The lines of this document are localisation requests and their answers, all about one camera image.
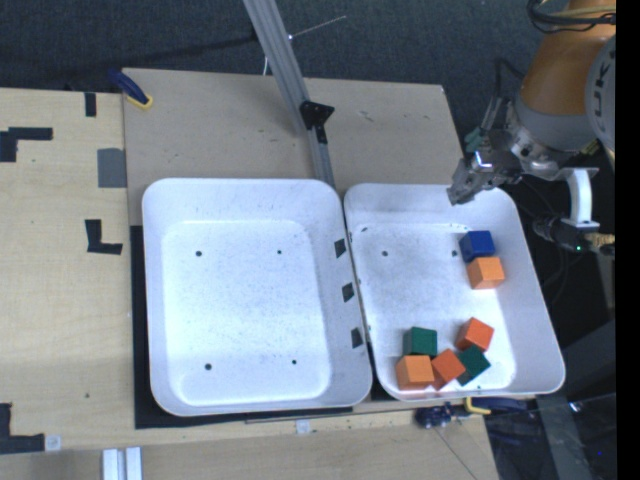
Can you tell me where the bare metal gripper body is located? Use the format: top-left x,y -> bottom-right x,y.
470,126 -> 576,187

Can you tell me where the pale wood board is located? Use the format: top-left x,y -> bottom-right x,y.
121,67 -> 537,450

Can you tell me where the white plastic tray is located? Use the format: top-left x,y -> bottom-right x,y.
342,182 -> 567,403
141,177 -> 374,418

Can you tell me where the black cylinder on white bracket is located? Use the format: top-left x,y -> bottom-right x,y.
531,166 -> 601,255

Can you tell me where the orange cube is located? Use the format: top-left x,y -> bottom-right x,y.
465,256 -> 507,291
430,348 -> 468,391
454,316 -> 496,354
394,353 -> 437,392

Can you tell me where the blue cube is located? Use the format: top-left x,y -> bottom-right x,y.
458,230 -> 497,264

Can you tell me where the green cube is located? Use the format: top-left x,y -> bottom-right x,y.
402,326 -> 439,359
455,344 -> 493,387

